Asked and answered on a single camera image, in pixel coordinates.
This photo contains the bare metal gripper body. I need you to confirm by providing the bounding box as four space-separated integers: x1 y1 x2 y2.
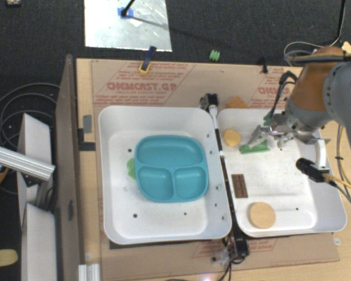
269 112 331 149

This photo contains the yellow toy biscuit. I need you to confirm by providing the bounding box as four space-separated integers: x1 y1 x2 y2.
223 128 242 147

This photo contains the orange toy cracker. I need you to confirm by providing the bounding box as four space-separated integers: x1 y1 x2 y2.
225 95 250 109

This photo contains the thin black and white rod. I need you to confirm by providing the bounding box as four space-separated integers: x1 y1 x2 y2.
209 105 244 245

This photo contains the white plastic tray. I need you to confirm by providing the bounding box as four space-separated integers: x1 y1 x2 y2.
216 107 348 238
98 105 233 245

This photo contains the brown chocolate bar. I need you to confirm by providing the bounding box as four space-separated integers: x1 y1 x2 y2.
231 174 249 199

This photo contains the tan round biscuit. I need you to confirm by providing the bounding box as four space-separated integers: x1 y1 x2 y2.
248 201 277 229

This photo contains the blue divided plate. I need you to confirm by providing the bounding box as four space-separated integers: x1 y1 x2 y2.
133 135 209 204

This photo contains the brown cardboard board red print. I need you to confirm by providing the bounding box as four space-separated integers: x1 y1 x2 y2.
91 60 340 268

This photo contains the green toy vegetable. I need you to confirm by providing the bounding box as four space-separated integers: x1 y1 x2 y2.
126 157 137 180

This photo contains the pale yellow oval toy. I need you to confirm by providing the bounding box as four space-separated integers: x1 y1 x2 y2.
0 248 19 268

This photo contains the black cylinder on white bracket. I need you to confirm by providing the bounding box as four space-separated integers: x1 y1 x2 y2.
295 138 330 183

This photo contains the black block with thin wires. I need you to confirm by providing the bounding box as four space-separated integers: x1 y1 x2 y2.
211 235 250 266
199 92 221 111

